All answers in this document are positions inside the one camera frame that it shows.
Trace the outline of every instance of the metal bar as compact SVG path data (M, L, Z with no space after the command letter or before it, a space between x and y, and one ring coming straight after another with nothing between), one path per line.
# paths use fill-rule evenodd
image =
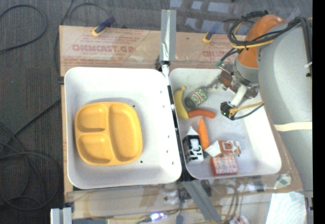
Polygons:
M161 11L160 62L175 60L176 10Z
M51 224L60 224L60 210L59 209L51 209L50 221L51 221Z
M63 208L63 224L72 224L71 208Z
M164 64L161 67L162 74L165 76L166 79L166 84L167 84L167 89L168 89L168 94L169 94L169 99L171 102L171 108L172 108L172 113L173 113L173 121L174 121L174 126L175 126L175 133L176 133L176 139L177 139L177 145L178 145L178 152L181 160L181 165L182 165L182 173L179 178L179 181L190 181L192 180L189 172L187 171L186 168L186 162L185 162L185 156L183 152L183 146L182 146L182 141L181 137L179 134L179 128L178 128L178 121L177 121L177 116L176 116L176 109L175 109L175 102L174 102L174 97L173 97L173 92L170 84L170 79L169 79L169 65Z
M183 181L182 184L206 220L221 221L219 213L210 201L199 180Z

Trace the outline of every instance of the yellow cable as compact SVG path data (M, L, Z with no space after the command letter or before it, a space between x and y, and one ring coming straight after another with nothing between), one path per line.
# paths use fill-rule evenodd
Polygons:
M238 25L237 25L236 28L234 29L234 32L233 32L234 35L236 34L237 30L239 29L239 27L240 27L244 22L245 22L245 21L242 21L242 22L238 23Z
M245 108L256 107L256 106L259 106L259 105L262 105L262 104L264 104L263 101L258 102L258 103L255 103L255 104L250 104L250 105L247 105L247 106L243 106L243 107L232 108L232 109L230 109L230 111L229 111L229 116L233 116L233 115L235 115L239 110L242 110L242 109L245 109Z
M252 48L252 47L257 47L257 46L262 46L262 45L266 45L266 44L270 44L272 43L274 40L268 40L266 42L261 42L261 43L256 43L256 44L249 44L249 45L236 45L233 44L232 42L230 42L230 45L235 48L235 49L248 49L248 48Z

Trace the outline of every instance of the gray carpet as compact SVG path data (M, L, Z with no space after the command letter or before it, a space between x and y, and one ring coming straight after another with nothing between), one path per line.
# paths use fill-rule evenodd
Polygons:
M202 2L201 15L191 5ZM30 158L39 169L44 189L26 157L11 156L0 161L0 223L49 223L49 210L62 207L62 123L60 86L55 57L58 53L56 39L58 26L71 6L72 0L0 0L0 13L15 5L32 5L47 17L45 33L36 41L18 48L0 52L0 142L16 149L35 152ZM283 18L297 10L305 17L313 15L313 0L74 0L72 8L82 3L94 3L105 8L116 18L113 27L126 26L134 29L160 29L160 12L171 6L178 9L179 31L205 32L208 24L227 17L240 17L252 11L267 10ZM103 10L94 6L81 6L73 11L63 23L67 25L97 26L107 19ZM0 17L0 50L19 45L36 37L44 26L44 18L35 9L18 7ZM0 145L0 156L12 149ZM56 183L55 171L59 172ZM39 200L14 197L26 195ZM49 203L40 210L22 211Z

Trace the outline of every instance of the black cable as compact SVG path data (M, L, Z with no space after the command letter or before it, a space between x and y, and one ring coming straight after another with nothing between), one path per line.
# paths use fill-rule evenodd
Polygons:
M151 222L151 217L147 217L139 222L137 222L137 224L140 224L140 223L148 223L148 222Z
M63 25L64 20L66 19L67 15L69 14L69 11L70 11L74 1L75 0L71 0L69 8L67 9L66 13L64 14L63 19L59 25ZM56 40L54 43L54 47L53 47L53 56L54 56L53 58L54 58L54 65L55 65L56 72L57 72L58 76L60 77L59 55L57 55L57 53L56 53L59 36L60 36L60 32L58 30L57 35L56 35Z
M266 13L266 12L253 12L253 13L250 13L247 16L243 17L242 19L238 20L237 22L235 22L232 25L232 27L230 28L230 30L229 30L229 32L227 34L228 39L230 40L230 42L233 43L234 45L237 45L237 46L249 46L249 45L253 45L253 44L262 44L262 43L268 42L270 40L274 40L275 38L277 38L281 34L287 32L290 29L294 28L295 26L301 24L300 19L296 18L296 19L292 20L291 22L289 22L287 24L286 28L284 28L282 30L279 30L279 31L276 31L276 32L266 33L266 34L264 34L262 36L259 36L256 39L253 39L251 41L239 41L239 40L236 39L234 31L236 29L238 29L238 26L240 26L241 23L246 22L249 19L265 16L267 14L268 13Z
M79 5L77 5L77 6L75 6L75 7L73 7L73 8L71 9L72 4L73 4L73 2L71 3L71 5L70 5L68 11L66 12L66 14L65 14L65 16L64 16L64 18L63 18L63 20L62 20L62 22L61 22L60 25L63 25L63 24L64 24L64 21L65 21L67 18L69 18L69 17L71 16L71 14L72 14L76 9L78 9L78 8L80 8L80 7L82 7L82 6L94 6L94 7L96 7L96 8L99 8L99 9L103 10L103 11L104 11L108 16L110 16L109 12L108 12L105 8L103 8L103 7L99 6L99 5L96 5L96 4L94 4L94 3L82 3L82 4L79 4ZM58 39L59 39L59 34L58 34L57 37L56 37L56 41L55 41L55 44L54 44L54 50L57 49ZM59 62L58 62L58 55L56 55L55 52L54 52L54 55L55 55L55 57L54 57L54 61L55 61L55 65L56 65L56 70L57 70L57 72L59 73L60 68L59 68Z
M312 62L312 26L307 18L305 17L299 17L301 24L302 24L302 30L304 35L304 41L305 41L305 49L306 49L306 55L307 55L307 63ZM312 76L312 64L309 65L309 75Z
M165 215L167 215L167 216L172 216L172 215L174 215L174 214L176 214L177 212L181 212L182 211L182 206L183 206L183 202L182 201L180 201L180 203L179 203L179 206L178 206L178 209L177 210L175 210L174 212L172 212L172 213L166 213Z
M238 50L235 48L230 49L221 59L225 60L226 58L228 58L229 56L238 53Z
M39 35L37 35L35 38L33 38L33 39L31 39L31 40L29 40L29 41L27 41L27 42L25 42L25 43L21 43L21 44L17 44L17 45L14 45L14 46L7 47L7 48L5 48L5 49L1 49L1 50L0 50L0 53L5 52L5 51L9 51L9 50L11 50L11 49L16 49L16 48L18 48L18 47L21 47L21 46L24 46L24 45L27 45L27 44L30 44L30 43L36 41L38 38L40 38L40 37L44 34L44 32L45 32L45 30L46 30L46 28L47 28L47 18L46 18L46 15L45 15L45 14L44 14L40 9L38 9L37 7L31 6L31 5L15 5L15 6L11 6L11 7L7 8L6 10L4 10L4 11L0 14L0 19L1 19L1 18L2 18L2 17L3 17L3 16L4 16L8 11L10 11L10 10L12 10L12 9L14 9L14 8L20 8L20 7L29 7L29 8L33 8L34 10L36 10L37 12L39 12L39 13L42 15L42 18L43 18L43 20L44 20L43 28L42 28L41 32L39 33Z
M57 165L55 164L54 168L55 168L55 176L54 176L54 179L56 179L56 182L55 182L55 190L54 192L52 193L52 196L50 198L47 198L47 193L46 193L46 189L45 189L45 184L44 184L44 181L41 177L41 174L40 174L40 171L37 169L37 167L35 166L35 163L33 162L33 160L30 158L31 155L33 156L37 156L38 158L41 158L45 161L47 161L48 163L51 162L51 159L49 156L45 156L41 153L36 153L36 152L27 152L23 149L23 146L21 145L21 143L17 140L16 138L16 135L21 132L23 129L25 129L28 125L30 125L32 122L34 122L36 119L38 119L41 115L43 115L45 112L49 111L50 109L52 109L56 104L58 104L59 100L56 101L55 103L53 103L51 106L49 106L46 110L44 110L42 113L40 113L38 116L36 116L34 119L32 119L29 123L27 123L26 125L24 125L20 130L18 130L16 132L16 134L12 133L11 131L9 131L1 122L0 122L0 129L2 129L6 134L9 135L10 137L10 140L14 140L16 142L16 144L19 146L20 149L17 149L11 145L8 145L8 143L10 142L10 140L5 143L5 142L2 142L0 141L0 145L4 146L5 148L8 148L10 150L13 150L14 152L10 153L10 154L6 154L6 155L3 155L3 156L0 156L0 161L2 160L6 160L10 157L13 157L13 156L24 156L24 158L27 159L28 161L28 167L31 167L33 168L33 170L35 171L36 175L37 175L37 178L38 180L40 181L41 183L41 189L42 189L42 193L45 195L45 198L44 198L44 201L41 202L39 200L36 200L32 197L29 197L29 196L25 196L23 195L23 193L25 192L26 188L27 188L27 184L28 184L28 180L29 180L29 177L30 177L30 171L28 171L27 173L27 182L26 184L24 185L24 188L23 188L23 191L20 192L20 195L18 196L15 196L15 197L12 197L12 198L8 198L6 199L1 193L0 193L0 199L2 199L7 205L9 205L10 207L12 208L15 208L17 210L21 210L21 211L34 211L34 210L39 210L39 209L42 209L44 208L45 206L47 206L56 196L57 194L57 191L58 191L58 187L59 187L59 172L58 172L58 169L57 169ZM17 201L17 200L21 200L21 199L28 199L28 200L31 200L31 201L34 201L38 204L37 207L26 207L26 208L23 208L23 207L19 207L17 205L15 205L13 202L14 201Z
M246 115L243 115L243 116L238 116L238 117L234 117L233 120L237 120L237 119L242 119L246 116L249 116L251 114L253 114L257 109L261 108L262 106L264 106L264 103L259 105L258 107L254 108L252 111L250 111L249 113L247 113Z

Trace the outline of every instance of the carrot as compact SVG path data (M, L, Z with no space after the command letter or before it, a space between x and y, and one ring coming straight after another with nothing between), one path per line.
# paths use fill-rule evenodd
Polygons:
M202 149L203 150L207 149L210 145L210 142L209 142L207 127L205 126L205 123L204 123L204 120L202 117L201 117L200 123L199 123L199 138L200 138L200 143L201 143Z
M192 118L195 116L206 116L206 117L210 117L210 118L215 117L215 113L208 109L193 109L193 110L188 111L187 114L188 114L189 118Z

